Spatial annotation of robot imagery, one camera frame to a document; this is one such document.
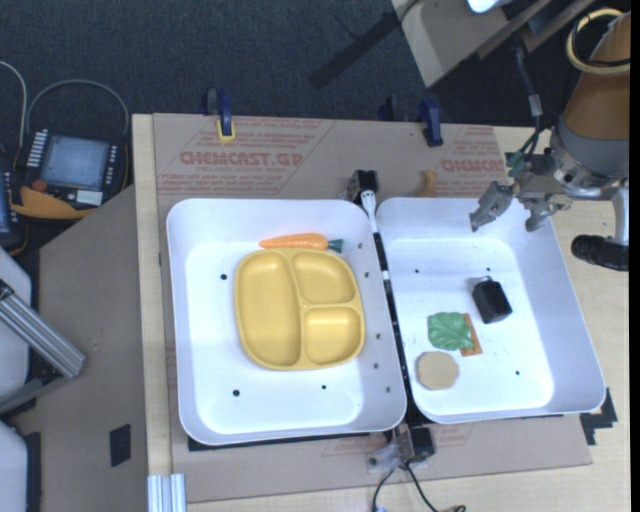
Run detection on orange carrot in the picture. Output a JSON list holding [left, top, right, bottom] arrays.
[[258, 232, 346, 253]]

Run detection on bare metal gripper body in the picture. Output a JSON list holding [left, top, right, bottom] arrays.
[[514, 151, 604, 207]]

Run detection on brown curved toy food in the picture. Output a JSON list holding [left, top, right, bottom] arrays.
[[416, 169, 439, 198]]

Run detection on thin black and white rod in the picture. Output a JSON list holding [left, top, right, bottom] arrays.
[[360, 190, 417, 427]]

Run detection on black cylinder on white bracket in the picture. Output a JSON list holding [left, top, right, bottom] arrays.
[[563, 180, 631, 273]]

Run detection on yellow divided plate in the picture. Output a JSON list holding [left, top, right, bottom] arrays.
[[233, 248, 366, 373]]

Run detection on tan round biscuit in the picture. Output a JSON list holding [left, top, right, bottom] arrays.
[[414, 350, 461, 392]]

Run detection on brown cardboard board red print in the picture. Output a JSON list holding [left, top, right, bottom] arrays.
[[151, 112, 595, 504]]

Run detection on orange square cracker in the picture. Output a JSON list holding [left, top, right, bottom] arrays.
[[458, 312, 484, 358]]

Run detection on white plastic tray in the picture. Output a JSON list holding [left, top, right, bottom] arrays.
[[374, 195, 608, 426], [165, 197, 408, 447]]

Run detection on black block with thin wires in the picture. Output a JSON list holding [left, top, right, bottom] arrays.
[[343, 169, 380, 202], [366, 424, 437, 474]]

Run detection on black box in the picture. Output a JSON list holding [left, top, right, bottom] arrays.
[[471, 275, 514, 325]]

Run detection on green lettuce leaf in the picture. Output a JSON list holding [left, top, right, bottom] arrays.
[[426, 311, 476, 352]]

